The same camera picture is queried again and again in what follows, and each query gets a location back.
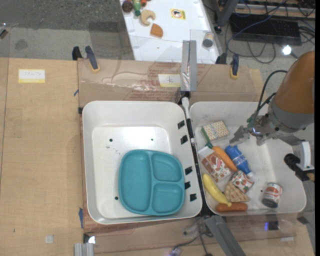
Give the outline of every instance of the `blue bottle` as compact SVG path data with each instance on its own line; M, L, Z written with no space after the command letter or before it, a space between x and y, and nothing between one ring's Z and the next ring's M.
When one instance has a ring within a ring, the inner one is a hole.
M227 146L224 151L226 154L232 159L235 166L243 171L245 175L250 179L254 175L254 173L249 169L248 161L245 156L241 153L238 147L235 146Z

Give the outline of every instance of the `black keyboard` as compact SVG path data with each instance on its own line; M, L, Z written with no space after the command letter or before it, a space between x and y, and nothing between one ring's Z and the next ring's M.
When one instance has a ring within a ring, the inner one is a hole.
M232 35L237 35L241 30L254 23L261 22L267 17L268 16L265 15L255 14L250 14L246 17L240 17L233 13L229 19ZM277 43L280 45L293 46L300 46L302 44L299 26L296 21L287 21L275 18L273 16L262 23L245 29L233 39L239 41Z

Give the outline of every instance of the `wooden table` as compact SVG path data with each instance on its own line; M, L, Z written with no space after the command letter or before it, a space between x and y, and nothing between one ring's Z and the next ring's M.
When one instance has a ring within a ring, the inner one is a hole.
M19 69L45 70L45 83L18 83ZM0 256L70 256L74 244L83 243L77 90L76 61L9 60L0 185ZM295 233L295 237L284 241L249 240L240 245L247 255L313 255L306 227L295 223ZM46 243L50 235L53 243ZM171 249L99 255L167 256ZM182 249L183 256L204 255L201 245ZM215 256L224 255L218 244L208 244L207 249Z

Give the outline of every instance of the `white bin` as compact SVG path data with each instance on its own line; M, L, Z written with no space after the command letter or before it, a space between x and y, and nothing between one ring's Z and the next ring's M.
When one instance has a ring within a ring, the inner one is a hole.
M201 127L223 120L230 135L219 146L225 147L240 125L246 126L247 118L254 112L257 102L197 102L190 108L190 116L197 149L205 146ZM202 198L196 173L187 126L178 128L184 121L183 109L172 102L161 101L92 101L82 111L84 164L87 191L87 207L92 219L100 224L125 224L180 220L192 218L202 209ZM181 138L188 141L181 144ZM238 145L254 172L255 184L247 195L246 212L216 212L217 202L205 191L205 201L210 210L218 215L264 215L298 213L306 206L307 198L302 182L284 163L284 157L292 148L280 139L269 139L257 146L251 137ZM191 187L185 190L182 208L167 216L147 216L126 210L118 194L118 173L121 159L135 149L155 150L172 154L183 169L192 168L185 182ZM206 169L200 163L200 171ZM228 179L218 183L223 191ZM283 192L277 208L261 203L267 183L278 183ZM191 201L190 195L197 199Z
M229 140L234 137L234 133L239 126L247 126L247 119L257 109L257 102L197 102L190 108L190 116L194 139L197 149L200 150L206 145L206 140L201 132L201 127L223 120L230 131L230 135L225 140L219 141L216 145L225 148ZM267 112L265 106L259 115ZM217 212L217 202L205 191L205 200L210 210L218 215L264 215L264 214L287 214L301 212L307 203L302 181L299 180L295 172L284 162L286 154L293 153L290 145L280 139L268 139L265 144L258 146L256 138L250 135L244 143L237 145L239 150L246 157L249 167L254 173L252 188L246 193L250 198L248 210L245 212ZM206 168L200 165L200 171L206 172ZM228 182L228 178L218 182L221 191ZM261 203L264 190L268 183L277 183L282 186L282 195L277 208L269 208Z
M175 103L160 101L92 101L82 111L84 165L88 212L101 224L123 224L191 218L202 208L192 148L181 138L188 135L184 111ZM155 150L176 157L183 170L192 168L184 180L184 204L175 214L145 216L126 210L118 193L122 157L131 150ZM190 200L195 194L197 199Z

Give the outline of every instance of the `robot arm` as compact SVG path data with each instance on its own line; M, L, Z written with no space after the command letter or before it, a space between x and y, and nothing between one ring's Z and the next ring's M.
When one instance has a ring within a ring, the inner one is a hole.
M295 165L303 172L314 170L311 165L309 142L293 133L315 121L315 52L301 55L290 67L265 115L259 110L248 119L247 127L240 126L230 141L231 146L245 141L249 134L262 145L267 139L281 139L292 146L299 161Z

